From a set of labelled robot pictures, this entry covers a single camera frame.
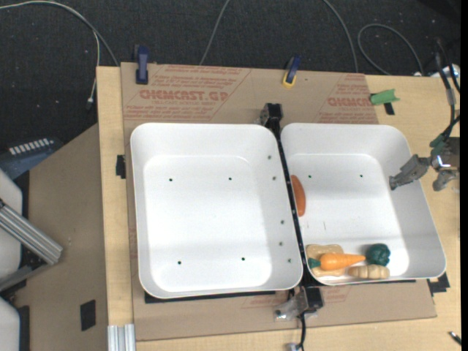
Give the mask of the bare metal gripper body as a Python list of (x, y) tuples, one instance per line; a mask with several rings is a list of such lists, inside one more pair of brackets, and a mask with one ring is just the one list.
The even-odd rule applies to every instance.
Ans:
[(431, 166), (437, 170), (458, 170), (460, 167), (460, 138), (449, 137), (435, 143), (431, 150)]

